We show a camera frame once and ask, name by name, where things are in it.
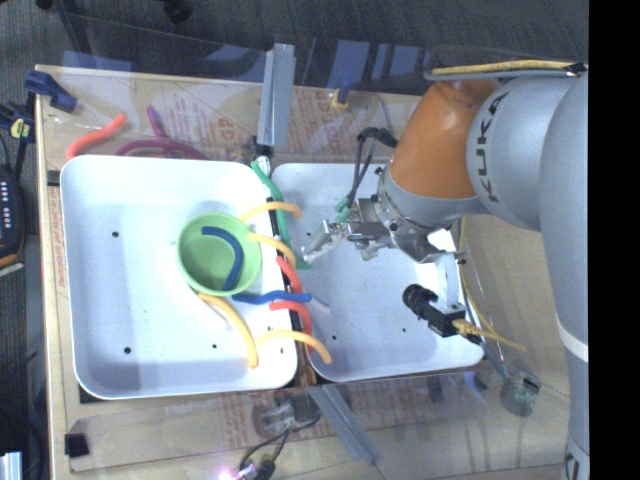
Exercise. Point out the green bowl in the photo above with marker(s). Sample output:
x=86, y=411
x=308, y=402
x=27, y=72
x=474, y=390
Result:
x=207, y=258

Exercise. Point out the bare metal gripper finger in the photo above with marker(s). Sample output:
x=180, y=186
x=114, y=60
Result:
x=325, y=238
x=372, y=248

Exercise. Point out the brown cardboard board red print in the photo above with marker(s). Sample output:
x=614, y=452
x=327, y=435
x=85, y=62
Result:
x=200, y=113

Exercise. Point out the white plastic tray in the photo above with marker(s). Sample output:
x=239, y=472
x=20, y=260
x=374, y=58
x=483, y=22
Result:
x=370, y=313
x=130, y=278

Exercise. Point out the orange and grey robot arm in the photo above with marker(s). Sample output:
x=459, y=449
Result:
x=520, y=148

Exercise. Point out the black cylinder on white bracket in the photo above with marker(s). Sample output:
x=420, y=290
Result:
x=440, y=315

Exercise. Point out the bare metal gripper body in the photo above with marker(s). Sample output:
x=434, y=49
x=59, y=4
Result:
x=372, y=223

